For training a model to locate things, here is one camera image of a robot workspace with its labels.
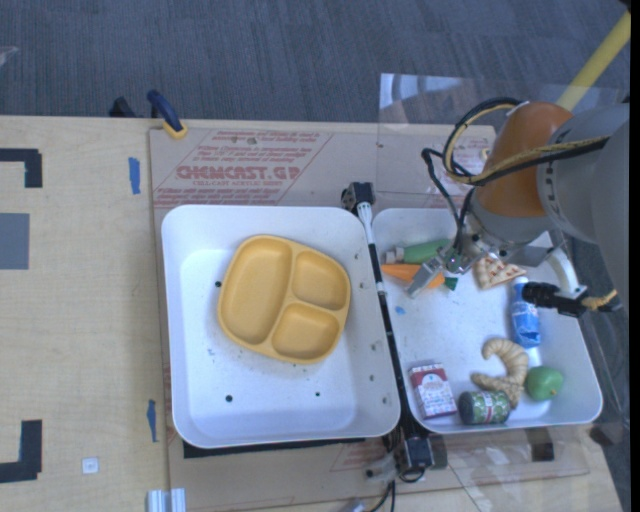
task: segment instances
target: green can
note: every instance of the green can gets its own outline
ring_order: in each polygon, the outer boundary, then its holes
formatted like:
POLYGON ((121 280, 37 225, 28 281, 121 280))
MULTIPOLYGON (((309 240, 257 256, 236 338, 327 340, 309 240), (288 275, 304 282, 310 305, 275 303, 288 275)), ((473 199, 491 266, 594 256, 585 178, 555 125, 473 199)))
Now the green can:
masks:
POLYGON ((465 425, 489 425, 507 421, 511 405, 504 391, 465 391, 458 412, 465 425))

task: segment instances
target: transparent plastic sheet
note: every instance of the transparent plastic sheet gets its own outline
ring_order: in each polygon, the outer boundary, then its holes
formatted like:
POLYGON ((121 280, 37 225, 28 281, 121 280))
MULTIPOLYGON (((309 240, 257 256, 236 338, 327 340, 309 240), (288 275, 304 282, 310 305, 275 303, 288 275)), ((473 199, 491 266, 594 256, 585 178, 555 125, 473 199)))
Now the transparent plastic sheet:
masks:
MULTIPOLYGON (((378 202, 382 205, 390 202, 406 207, 446 208, 446 201, 427 173, 420 155, 422 149, 429 147, 441 151, 455 123, 470 109, 488 99, 510 97, 519 101, 555 103, 563 95, 570 95, 575 100, 570 109, 574 114, 620 103, 626 96, 622 91, 607 88, 568 88, 566 85, 440 76, 382 75, 374 184, 378 202)), ((482 170, 487 152, 505 120, 505 113, 502 110, 478 119, 458 139, 455 158, 469 171, 478 173, 482 170)), ((438 159, 434 159, 434 165, 436 176, 459 209, 469 187, 450 180, 438 159)), ((551 236, 555 245, 562 245, 579 268, 580 262, 584 261, 585 243, 560 232, 551 233, 551 236)), ((581 283, 602 286, 602 279, 592 280, 590 274, 601 274, 604 267, 597 264, 582 267, 581 272, 576 269, 581 283)), ((609 289, 594 289, 593 294, 604 294, 609 289)), ((601 415, 590 427, 589 437, 602 446, 620 501, 626 506, 630 504, 631 493, 628 317, 624 312, 587 312, 581 317, 580 326, 605 401, 601 415)), ((580 445, 571 430, 551 430, 556 450, 580 445)), ((531 445, 512 442, 510 436, 513 435, 506 433, 506 437, 501 437, 496 434, 495 438, 487 437, 486 442, 480 444, 467 443, 465 436, 453 436, 451 448, 455 447, 453 452, 457 455, 450 460, 449 468, 456 473, 480 511, 495 510, 490 493, 482 487, 486 483, 484 478, 500 477, 504 482, 517 481, 517 471, 507 470, 500 476, 502 470, 526 464, 527 457, 531 456, 531 445)), ((518 496, 510 489, 512 509, 526 509, 528 498, 518 496)))
POLYGON ((18 48, 16 46, 0 46, 0 69, 17 52, 18 48))

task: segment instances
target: yellow pole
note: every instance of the yellow pole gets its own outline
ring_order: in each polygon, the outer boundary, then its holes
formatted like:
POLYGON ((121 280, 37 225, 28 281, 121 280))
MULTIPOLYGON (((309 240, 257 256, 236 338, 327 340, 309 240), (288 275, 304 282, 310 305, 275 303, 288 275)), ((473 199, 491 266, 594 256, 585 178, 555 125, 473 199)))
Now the yellow pole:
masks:
POLYGON ((620 50, 631 38, 631 13, 627 9, 609 35, 594 52, 584 67, 562 93, 557 104, 567 110, 573 110, 587 89, 593 85, 620 50))

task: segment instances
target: gray square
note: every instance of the gray square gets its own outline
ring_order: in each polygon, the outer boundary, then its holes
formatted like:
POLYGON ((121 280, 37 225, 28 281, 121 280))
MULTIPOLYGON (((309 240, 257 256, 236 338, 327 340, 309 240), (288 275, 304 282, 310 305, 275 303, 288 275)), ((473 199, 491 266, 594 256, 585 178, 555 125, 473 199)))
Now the gray square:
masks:
POLYGON ((0 213, 0 270, 28 270, 29 214, 0 213))

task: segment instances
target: yellow divided plate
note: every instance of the yellow divided plate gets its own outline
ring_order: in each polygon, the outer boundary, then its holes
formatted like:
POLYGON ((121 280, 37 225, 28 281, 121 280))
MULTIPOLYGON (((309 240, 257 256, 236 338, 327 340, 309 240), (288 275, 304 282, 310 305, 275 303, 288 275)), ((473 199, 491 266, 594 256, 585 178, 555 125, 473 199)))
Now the yellow divided plate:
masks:
POLYGON ((259 235, 236 250, 218 299, 229 338, 261 354, 316 363, 335 348, 351 284, 333 258, 286 238, 259 235))

